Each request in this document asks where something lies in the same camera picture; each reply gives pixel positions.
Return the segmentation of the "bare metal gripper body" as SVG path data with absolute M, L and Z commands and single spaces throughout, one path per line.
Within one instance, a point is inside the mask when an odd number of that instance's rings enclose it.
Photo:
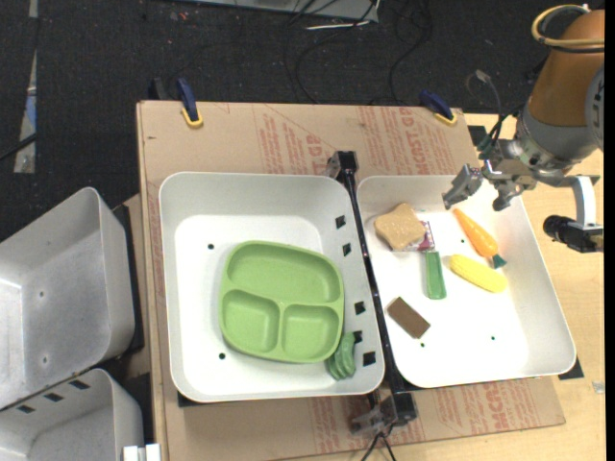
M 482 174 L 494 185 L 533 189 L 538 182 L 559 185 L 568 164 L 539 147 L 530 138 L 499 138 L 481 151 Z

